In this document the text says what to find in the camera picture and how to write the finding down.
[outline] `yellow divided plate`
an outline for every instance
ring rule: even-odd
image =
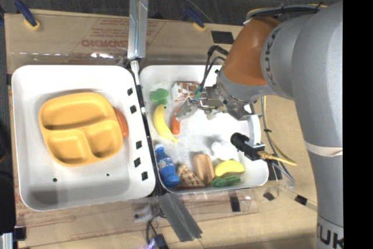
[[[46,101],[39,111],[39,125],[51,156],[64,166],[98,162],[122,148],[115,111],[98,93],[74,93]]]

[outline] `black hole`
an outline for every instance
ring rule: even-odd
[[[131,110],[132,114],[135,113],[136,112],[136,106],[135,105],[131,106],[130,110]]]
[[[147,172],[143,172],[141,174],[141,178],[142,178],[143,181],[145,181],[147,179]]]
[[[141,164],[140,158],[137,158],[133,163],[135,164],[135,167],[138,167],[138,165]]]

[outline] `toy banana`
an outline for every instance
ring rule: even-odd
[[[153,123],[159,135],[168,138],[174,142],[178,139],[173,135],[169,127],[164,122],[164,105],[159,104],[153,113]]]
[[[240,162],[237,162],[235,160],[228,160],[228,161],[221,162],[214,168],[216,177],[221,177],[224,174],[229,173],[229,172],[240,173],[244,171],[245,171],[245,167]]]

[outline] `blue bottle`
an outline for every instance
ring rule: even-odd
[[[175,165],[171,158],[164,153],[162,143],[154,147],[157,156],[157,164],[161,179],[165,187],[172,188],[180,183],[180,178],[176,173]]]

